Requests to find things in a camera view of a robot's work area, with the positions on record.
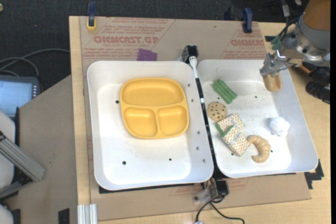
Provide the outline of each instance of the white container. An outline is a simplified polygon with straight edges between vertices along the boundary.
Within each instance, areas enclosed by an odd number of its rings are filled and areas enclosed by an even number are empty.
[[[184,89],[190,116],[186,132],[163,139],[140,139],[124,126],[119,95],[134,78],[161,77]],[[98,184],[107,190],[207,181],[214,165],[194,74],[178,61],[98,61],[87,72],[93,163]]]
[[[204,60],[197,66],[206,106],[214,101],[225,104],[228,114],[238,113],[245,123],[241,131],[244,137],[260,135],[271,145],[270,156],[264,163],[252,160],[252,155],[258,155],[254,145],[237,157],[218,136],[215,122],[208,118],[218,168],[232,178],[314,170],[318,157],[289,71],[280,73],[282,89],[270,92],[259,73],[262,66],[262,60]],[[217,79],[238,95],[231,104],[218,99],[220,95],[212,87]],[[271,134],[270,121],[276,117],[290,123],[287,136]]]

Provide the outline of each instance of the screen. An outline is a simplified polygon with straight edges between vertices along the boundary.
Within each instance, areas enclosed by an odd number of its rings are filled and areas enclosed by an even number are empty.
[[[0,81],[0,109],[13,118],[16,108],[32,99],[32,84],[29,82]]]

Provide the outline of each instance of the round brown cookie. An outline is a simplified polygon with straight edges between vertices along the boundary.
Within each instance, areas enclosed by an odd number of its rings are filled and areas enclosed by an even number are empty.
[[[207,113],[213,121],[220,121],[227,116],[227,108],[219,102],[212,102],[208,105]]]

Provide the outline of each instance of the purple object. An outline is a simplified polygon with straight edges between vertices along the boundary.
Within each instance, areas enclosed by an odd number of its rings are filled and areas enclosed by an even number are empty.
[[[144,50],[140,48],[138,51],[138,58],[136,60],[137,61],[156,61],[157,55],[158,54],[150,50]]]

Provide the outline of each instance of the yellow plate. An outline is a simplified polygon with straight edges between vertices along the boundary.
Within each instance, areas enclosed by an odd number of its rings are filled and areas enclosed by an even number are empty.
[[[126,129],[138,138],[176,137],[189,125],[184,90],[172,79],[129,80],[121,88],[120,105]]]

